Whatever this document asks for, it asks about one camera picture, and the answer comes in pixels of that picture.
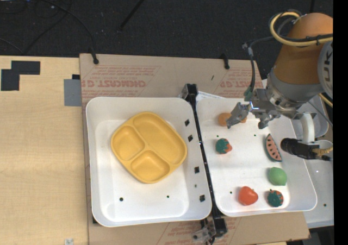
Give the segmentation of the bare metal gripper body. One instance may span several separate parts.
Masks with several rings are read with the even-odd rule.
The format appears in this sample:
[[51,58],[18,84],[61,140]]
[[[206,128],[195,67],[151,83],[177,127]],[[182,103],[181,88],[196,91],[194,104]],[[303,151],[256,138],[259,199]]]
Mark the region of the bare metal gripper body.
[[252,111],[273,116],[282,115],[296,118],[298,108],[302,105],[302,95],[294,89],[279,90],[275,87],[255,89],[251,100]]

